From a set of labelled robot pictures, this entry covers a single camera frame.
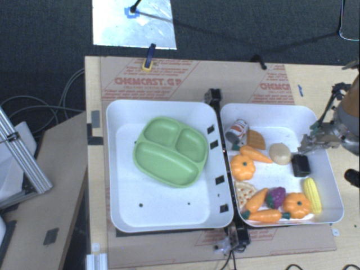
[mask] white tray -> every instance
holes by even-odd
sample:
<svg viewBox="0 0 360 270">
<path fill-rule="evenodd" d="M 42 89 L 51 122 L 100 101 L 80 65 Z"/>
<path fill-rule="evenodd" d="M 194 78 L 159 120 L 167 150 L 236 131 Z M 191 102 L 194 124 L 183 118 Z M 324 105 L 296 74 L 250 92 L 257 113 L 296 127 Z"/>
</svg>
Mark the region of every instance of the white tray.
<svg viewBox="0 0 360 270">
<path fill-rule="evenodd" d="M 261 133 L 266 143 L 266 150 L 262 152 L 267 156 L 269 156 L 271 144 L 279 142 L 287 145 L 291 152 L 297 152 L 303 135 L 309 134 L 309 126 L 317 120 L 315 114 L 303 106 L 240 103 L 226 104 L 221 110 L 221 119 L 225 131 L 236 119 L 243 119 L 250 129 Z M 232 145 L 228 141 L 226 143 L 228 157 L 231 160 L 239 152 L 231 150 Z M 317 215 L 309 214 L 303 219 L 280 219 L 275 224 L 246 220 L 247 224 L 254 227 L 288 226 L 305 223 L 335 223 L 342 219 L 344 206 L 326 150 L 316 150 L 307 156 L 311 169 L 310 177 L 315 180 L 321 198 L 322 212 Z M 247 182 L 258 190 L 281 186 L 287 193 L 304 192 L 305 178 L 294 176 L 291 163 L 280 166 L 275 163 L 266 164 L 255 161 L 255 167 L 254 177 Z"/>
<path fill-rule="evenodd" d="M 167 116 L 200 131 L 209 144 L 199 180 L 174 188 L 142 173 L 133 162 L 134 143 L 152 118 Z M 222 228 L 233 218 L 215 111 L 201 102 L 118 100 L 106 111 L 111 219 L 123 232 Z M 208 134 L 208 128 L 214 130 Z M 223 182 L 215 179 L 223 176 Z"/>
</svg>

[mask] wooden table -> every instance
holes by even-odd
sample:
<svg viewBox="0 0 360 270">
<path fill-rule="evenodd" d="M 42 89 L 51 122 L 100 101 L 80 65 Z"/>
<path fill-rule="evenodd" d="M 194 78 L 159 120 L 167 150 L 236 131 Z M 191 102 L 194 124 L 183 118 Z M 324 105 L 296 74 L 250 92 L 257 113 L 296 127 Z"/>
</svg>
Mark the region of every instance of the wooden table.
<svg viewBox="0 0 360 270">
<path fill-rule="evenodd" d="M 332 86 L 339 82 L 352 83 L 357 70 L 342 70 L 338 66 L 285 65 L 287 78 L 291 85 L 296 105 L 310 108 L 317 117 L 323 113 L 330 98 Z M 87 123 L 92 121 L 92 110 L 101 109 L 100 61 L 98 57 L 85 60 L 87 87 Z M 92 129 L 92 136 L 103 136 L 103 125 Z M 93 244 L 92 254 L 107 252 L 107 224 L 104 182 L 104 150 L 101 145 L 88 146 L 90 238 Z M 306 270 L 342 269 L 347 264 L 360 265 L 358 250 L 360 247 L 359 189 L 351 186 L 344 179 L 347 169 L 359 170 L 359 157 L 343 148 L 328 150 L 328 156 L 336 182 L 343 200 L 344 218 L 334 224 L 339 235 L 335 237 L 336 251 L 305 253 L 294 255 L 266 256 L 260 258 L 237 259 L 239 269 L 285 269 L 289 264 L 298 264 Z M 201 263 L 171 264 L 141 269 L 185 270 L 185 269 L 220 269 L 224 261 Z"/>
</svg>

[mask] orange pumpkin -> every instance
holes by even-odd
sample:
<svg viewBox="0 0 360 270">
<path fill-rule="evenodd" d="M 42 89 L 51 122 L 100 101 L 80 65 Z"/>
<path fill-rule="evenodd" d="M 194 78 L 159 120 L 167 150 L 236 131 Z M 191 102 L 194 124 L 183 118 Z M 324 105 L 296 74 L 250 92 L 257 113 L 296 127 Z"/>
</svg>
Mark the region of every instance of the orange pumpkin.
<svg viewBox="0 0 360 270">
<path fill-rule="evenodd" d="M 230 161 L 231 174 L 239 181 L 252 179 L 255 173 L 254 161 L 245 155 L 235 155 Z"/>
<path fill-rule="evenodd" d="M 283 209 L 292 218 L 302 219 L 311 212 L 310 201 L 302 193 L 290 193 L 283 201 Z"/>
</svg>

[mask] green divided plate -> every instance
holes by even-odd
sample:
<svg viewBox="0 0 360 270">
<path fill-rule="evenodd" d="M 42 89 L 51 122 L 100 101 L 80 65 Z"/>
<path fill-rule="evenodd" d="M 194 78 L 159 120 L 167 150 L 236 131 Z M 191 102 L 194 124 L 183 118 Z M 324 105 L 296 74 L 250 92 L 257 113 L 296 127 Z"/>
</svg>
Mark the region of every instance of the green divided plate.
<svg viewBox="0 0 360 270">
<path fill-rule="evenodd" d="M 137 168 L 174 187 L 194 184 L 208 157 L 208 142 L 197 130 L 177 120 L 157 117 L 142 130 L 133 151 Z"/>
</svg>

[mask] tin can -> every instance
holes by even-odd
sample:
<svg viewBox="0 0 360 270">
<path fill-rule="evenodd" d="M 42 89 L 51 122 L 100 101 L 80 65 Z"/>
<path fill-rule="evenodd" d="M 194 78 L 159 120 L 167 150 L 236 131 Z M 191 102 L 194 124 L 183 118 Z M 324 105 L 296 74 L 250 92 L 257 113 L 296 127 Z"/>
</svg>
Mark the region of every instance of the tin can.
<svg viewBox="0 0 360 270">
<path fill-rule="evenodd" d="M 225 137 L 230 141 L 230 143 L 239 144 L 248 129 L 249 126 L 244 120 L 237 119 L 230 129 L 226 131 Z"/>
</svg>

